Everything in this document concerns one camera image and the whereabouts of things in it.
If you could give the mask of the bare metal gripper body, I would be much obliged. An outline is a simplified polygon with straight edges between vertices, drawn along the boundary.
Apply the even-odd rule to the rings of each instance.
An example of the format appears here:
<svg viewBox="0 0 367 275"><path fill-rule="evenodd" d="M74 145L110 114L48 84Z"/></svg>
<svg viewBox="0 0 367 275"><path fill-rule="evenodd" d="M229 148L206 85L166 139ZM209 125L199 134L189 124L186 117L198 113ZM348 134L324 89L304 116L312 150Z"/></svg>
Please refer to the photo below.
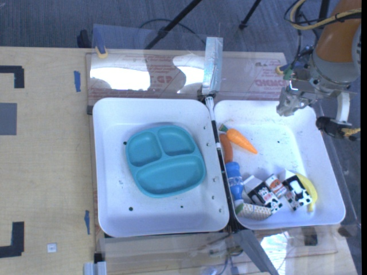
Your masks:
<svg viewBox="0 0 367 275"><path fill-rule="evenodd" d="M312 94L316 99L337 97L341 93L350 94L352 98L356 96L349 83L333 81L312 68L295 69L290 77L290 89L302 97Z"/></svg>

